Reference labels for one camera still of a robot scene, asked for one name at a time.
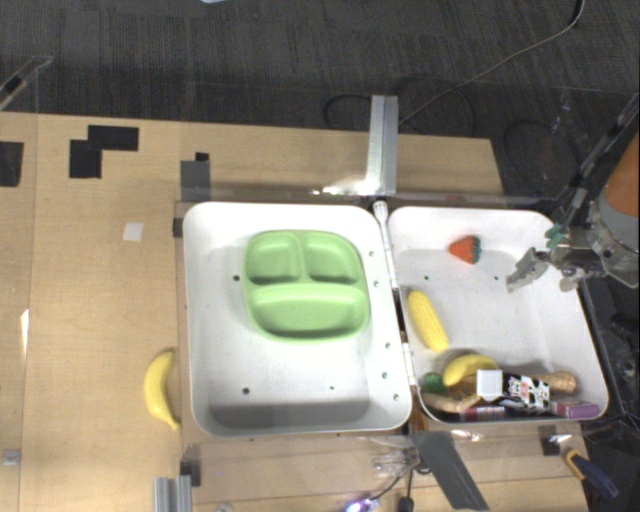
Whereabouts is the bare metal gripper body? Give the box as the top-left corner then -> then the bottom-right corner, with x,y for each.
549,219 -> 640,290

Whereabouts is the white plastic tray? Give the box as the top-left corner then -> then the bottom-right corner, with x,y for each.
181,200 -> 415,439
387,205 -> 611,426

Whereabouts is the red strawberry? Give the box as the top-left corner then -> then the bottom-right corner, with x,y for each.
447,234 -> 483,265

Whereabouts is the tan ice cream cone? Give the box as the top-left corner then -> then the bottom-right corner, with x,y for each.
538,370 -> 578,394

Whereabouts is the yellow corn cob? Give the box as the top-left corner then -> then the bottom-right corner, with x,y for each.
406,289 -> 450,354

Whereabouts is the yellow banana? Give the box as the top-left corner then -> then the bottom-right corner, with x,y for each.
441,353 -> 500,388
143,349 -> 182,433

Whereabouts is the cow print milk carton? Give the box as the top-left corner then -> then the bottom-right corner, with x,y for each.
475,368 -> 553,414

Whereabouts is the pink box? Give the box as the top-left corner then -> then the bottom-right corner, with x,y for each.
549,399 -> 601,419

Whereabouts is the red packet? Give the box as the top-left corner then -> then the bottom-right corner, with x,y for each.
458,405 -> 507,423

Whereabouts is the tan bread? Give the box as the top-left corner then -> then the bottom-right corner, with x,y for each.
422,391 -> 482,414

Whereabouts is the green divided plate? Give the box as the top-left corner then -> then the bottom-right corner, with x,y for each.
242,229 -> 372,344

